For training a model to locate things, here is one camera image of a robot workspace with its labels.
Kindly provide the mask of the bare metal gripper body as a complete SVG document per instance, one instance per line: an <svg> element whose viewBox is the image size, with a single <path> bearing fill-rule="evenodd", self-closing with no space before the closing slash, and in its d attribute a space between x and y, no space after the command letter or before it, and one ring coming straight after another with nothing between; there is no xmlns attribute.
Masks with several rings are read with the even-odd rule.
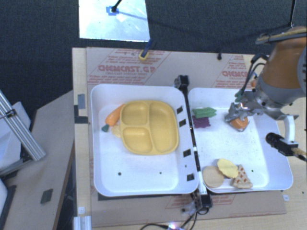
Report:
<svg viewBox="0 0 307 230"><path fill-rule="evenodd" d="M239 91L237 93L237 102L239 116L264 114L263 106L256 99L256 91Z"/></svg>

